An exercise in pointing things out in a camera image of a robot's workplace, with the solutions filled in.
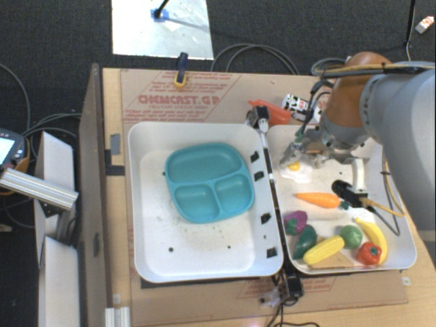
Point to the yellow banana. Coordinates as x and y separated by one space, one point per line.
376 235

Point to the blue divided plate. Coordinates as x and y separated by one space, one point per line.
204 169

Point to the orange carrot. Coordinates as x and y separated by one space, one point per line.
318 199

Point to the orange-red bottle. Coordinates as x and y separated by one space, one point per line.
277 112

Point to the brown pizza slice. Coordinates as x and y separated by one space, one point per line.
337 261

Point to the thin black and white rod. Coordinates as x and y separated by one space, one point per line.
272 182

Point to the green pepper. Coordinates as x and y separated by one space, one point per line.
304 242

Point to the green round fruit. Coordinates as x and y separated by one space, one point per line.
351 236

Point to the black cylinder on white bracket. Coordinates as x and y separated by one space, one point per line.
347 191

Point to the brown cardboard board red print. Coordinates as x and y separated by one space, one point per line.
204 94

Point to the red bell pepper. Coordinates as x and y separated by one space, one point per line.
368 254

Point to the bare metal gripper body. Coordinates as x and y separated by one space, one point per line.
315 143

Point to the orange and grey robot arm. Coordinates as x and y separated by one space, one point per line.
395 114

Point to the white and yellow fried egg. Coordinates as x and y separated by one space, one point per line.
299 176

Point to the white carton with black spots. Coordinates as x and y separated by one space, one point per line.
296 104

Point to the white plastic tray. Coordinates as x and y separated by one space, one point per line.
340 216
204 247

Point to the yellow corn cob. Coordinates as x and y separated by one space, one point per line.
323 250

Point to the purple eggplant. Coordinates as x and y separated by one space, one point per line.
295 220

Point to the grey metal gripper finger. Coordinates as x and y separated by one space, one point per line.
289 153
317 160

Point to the white and orange small carton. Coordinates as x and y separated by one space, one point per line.
424 24

